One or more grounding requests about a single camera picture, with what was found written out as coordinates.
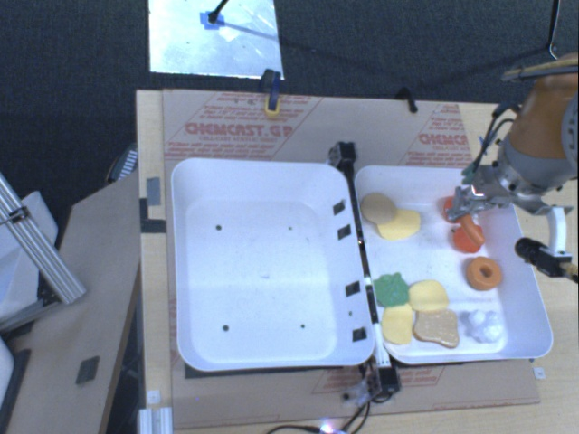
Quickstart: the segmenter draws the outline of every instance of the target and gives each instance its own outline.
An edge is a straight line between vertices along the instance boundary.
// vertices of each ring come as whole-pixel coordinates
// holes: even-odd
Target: black wire
[[[365,405],[362,405],[357,411],[356,413],[354,413],[354,415],[352,416],[352,418],[350,418],[346,424],[344,424],[344,426],[342,426],[339,430],[342,430],[344,432],[346,432],[348,429],[350,429],[350,427],[352,426],[352,424],[354,424],[354,422],[360,417],[360,415],[362,414],[362,411],[365,410],[364,416],[362,418],[362,421],[360,421],[360,424],[353,430],[350,432],[350,434],[357,434],[358,432],[360,432],[360,430],[364,427],[366,421],[368,420],[368,417],[370,416],[370,406],[372,405],[372,403],[386,403],[388,402],[390,399],[392,398],[392,394],[387,395],[386,397],[383,398],[379,398],[379,397],[374,397],[371,401],[369,401],[368,403],[366,403]],[[281,426],[278,426],[272,430],[269,430],[266,434],[272,434],[273,432],[277,432],[279,430],[283,430],[283,429],[295,429],[295,430],[302,430],[305,432],[313,432],[315,434],[319,434],[319,432],[321,432],[320,428],[316,427],[316,426],[300,426],[297,424],[284,424]]]
[[[294,429],[302,430],[304,432],[313,432],[314,434],[319,434],[319,428],[317,426],[300,426],[299,424],[282,424],[276,428],[269,430],[266,434],[272,434],[283,429]]]
[[[357,411],[356,413],[354,413],[354,416],[352,416],[352,418],[350,418],[346,424],[344,426],[342,426],[340,428],[340,430],[346,431],[348,429],[350,429],[350,426],[352,426],[352,424],[354,423],[354,421],[356,421],[358,419],[358,417],[360,416],[360,414],[362,413],[362,411],[364,411],[364,408],[370,405],[370,402],[368,402],[366,405],[362,405]]]
[[[360,424],[358,424],[358,427],[356,429],[354,429],[352,432],[350,432],[350,434],[356,434],[357,432],[360,431],[360,429],[362,429],[366,423],[366,421],[368,420],[368,416],[370,415],[370,405],[372,405],[371,402],[368,402],[365,405],[365,413],[364,413],[364,417],[362,418],[362,422]]]
[[[498,118],[493,118],[492,121],[490,122],[489,128],[487,129],[487,133],[485,135],[485,137],[482,140],[482,144],[480,145],[480,151],[479,154],[477,155],[477,157],[474,159],[474,161],[472,161],[472,163],[474,164],[474,168],[472,170],[472,172],[476,172],[479,168],[480,165],[480,161],[482,161],[482,157],[485,155],[485,153],[487,152],[487,150],[489,149],[489,146],[491,144],[491,142],[494,140],[494,138],[497,136],[498,131],[505,125],[505,124],[509,124],[509,123],[513,123],[515,122],[513,119],[511,118],[507,118],[507,119],[503,119],[501,120],[497,127],[495,127],[495,123],[497,122]]]

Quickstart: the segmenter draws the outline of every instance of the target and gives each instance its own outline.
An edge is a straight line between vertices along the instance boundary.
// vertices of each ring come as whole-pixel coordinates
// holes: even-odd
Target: yellow cheese toy
[[[435,279],[426,279],[410,286],[410,306],[417,312],[443,310],[449,305],[446,289]]]
[[[366,220],[379,225],[392,221],[398,211],[388,196],[370,193],[360,203],[360,212]]]
[[[382,335],[392,344],[409,344],[412,341],[413,310],[408,304],[384,309]]]
[[[380,223],[377,228],[378,233],[385,240],[403,240],[420,230],[420,214],[417,211],[398,209],[391,221]]]

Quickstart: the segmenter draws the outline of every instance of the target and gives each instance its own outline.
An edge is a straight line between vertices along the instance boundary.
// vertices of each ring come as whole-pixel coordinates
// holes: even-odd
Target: dark carpet
[[[548,61],[553,0],[274,0],[288,93],[522,100],[516,63]],[[556,43],[577,50],[579,0]],[[148,70],[147,0],[0,0],[0,172],[41,190],[59,222],[135,140],[135,91],[256,90]]]

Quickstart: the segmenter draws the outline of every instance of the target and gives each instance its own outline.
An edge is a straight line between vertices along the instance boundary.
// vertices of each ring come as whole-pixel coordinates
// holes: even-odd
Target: hole
[[[485,266],[480,269],[480,273],[484,278],[490,278],[490,276],[492,275],[492,270],[489,267]]]
[[[346,286],[346,297],[350,297],[355,293],[360,292],[360,282],[352,283]]]
[[[338,215],[346,209],[346,202],[344,200],[340,201],[338,204],[334,204],[334,215]]]
[[[362,341],[368,337],[368,334],[365,331],[365,328],[358,328],[352,330],[352,342],[355,343],[357,341]]]
[[[343,238],[350,235],[351,233],[352,233],[352,228],[349,225],[346,225],[345,227],[342,227],[341,229],[339,229],[337,231],[337,238],[339,240],[342,240]]]

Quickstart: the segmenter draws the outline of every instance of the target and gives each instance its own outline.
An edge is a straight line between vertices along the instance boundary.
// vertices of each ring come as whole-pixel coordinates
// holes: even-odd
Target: donut
[[[488,291],[496,287],[503,279],[498,263],[488,257],[479,256],[467,267],[467,281],[478,291]]]

